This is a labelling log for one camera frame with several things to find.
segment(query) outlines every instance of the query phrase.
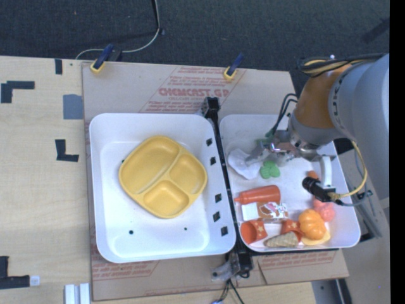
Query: table surface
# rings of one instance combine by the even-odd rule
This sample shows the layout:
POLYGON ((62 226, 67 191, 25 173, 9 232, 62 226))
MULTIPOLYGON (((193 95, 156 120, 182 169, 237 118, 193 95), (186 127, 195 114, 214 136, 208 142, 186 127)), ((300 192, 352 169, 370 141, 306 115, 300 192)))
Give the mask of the table surface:
MULTIPOLYGON (((64 120, 63 96, 82 94, 81 61, 0 57, 0 83, 34 81, 0 104, 0 255, 9 276, 39 276, 40 286, 0 290, 1 303, 63 303, 67 284, 91 282, 83 120, 64 120), (56 161, 55 140, 78 162, 56 161)), ((316 303, 310 282, 241 288, 245 303, 316 303)), ((221 291, 103 303, 211 303, 221 291)), ((224 303, 238 303, 230 292, 224 303)))

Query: blue clamp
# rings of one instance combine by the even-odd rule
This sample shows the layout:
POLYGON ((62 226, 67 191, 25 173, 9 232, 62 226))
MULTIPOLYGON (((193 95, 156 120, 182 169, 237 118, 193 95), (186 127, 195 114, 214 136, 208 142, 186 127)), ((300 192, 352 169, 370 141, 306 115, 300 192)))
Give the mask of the blue clamp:
POLYGON ((224 77, 226 80, 231 81, 231 80, 235 77, 235 75, 236 75, 236 68, 242 63, 243 59, 244 59, 243 54, 242 54, 242 53, 239 53, 239 55, 238 55, 238 57, 235 59, 235 61, 234 61, 230 66, 228 66, 228 67, 225 69, 225 71, 224 71, 224 73, 223 73, 223 77, 224 77))
POLYGON ((114 45, 108 44, 106 48, 103 49, 99 58, 92 63, 90 66, 90 70, 93 73, 99 73, 105 66, 106 60, 108 59, 109 55, 113 51, 114 45))

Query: yellow divided plate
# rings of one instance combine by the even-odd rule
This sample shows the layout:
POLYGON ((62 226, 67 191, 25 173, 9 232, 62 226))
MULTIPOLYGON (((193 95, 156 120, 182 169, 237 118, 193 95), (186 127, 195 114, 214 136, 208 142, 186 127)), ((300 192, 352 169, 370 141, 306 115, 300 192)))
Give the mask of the yellow divided plate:
POLYGON ((121 164, 121 187, 157 217, 172 219, 186 211, 207 184, 201 162, 167 136, 138 145, 121 164))

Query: dark floor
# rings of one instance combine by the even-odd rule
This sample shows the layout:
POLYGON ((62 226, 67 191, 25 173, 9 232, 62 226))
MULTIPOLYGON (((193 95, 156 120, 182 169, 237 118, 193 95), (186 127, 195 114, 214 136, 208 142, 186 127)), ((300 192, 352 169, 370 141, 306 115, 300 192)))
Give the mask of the dark floor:
MULTIPOLYGON (((147 44, 151 0, 0 0, 0 54, 76 58, 112 43, 147 44)), ((122 61, 289 71, 299 93, 300 58, 386 53, 390 0, 158 0, 164 35, 122 61)), ((93 60, 97 53, 80 58, 93 60)))

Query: cardboard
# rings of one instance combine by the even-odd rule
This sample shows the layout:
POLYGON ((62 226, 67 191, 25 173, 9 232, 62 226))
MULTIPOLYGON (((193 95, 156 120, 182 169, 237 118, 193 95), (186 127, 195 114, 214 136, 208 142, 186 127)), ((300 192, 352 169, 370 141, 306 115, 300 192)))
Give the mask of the cardboard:
MULTIPOLYGON (((278 113, 282 99, 294 92, 287 72, 238 69, 233 81, 225 68, 177 65, 107 63, 99 74, 82 63, 86 158, 91 231, 92 299, 113 300, 141 296, 220 290, 223 281, 211 279, 211 269, 224 255, 111 263, 98 252, 92 203, 88 126, 100 113, 200 113, 207 96, 218 97, 220 120, 230 114, 278 113)), ((347 277, 341 250, 253 257, 247 279, 238 288, 347 277)))

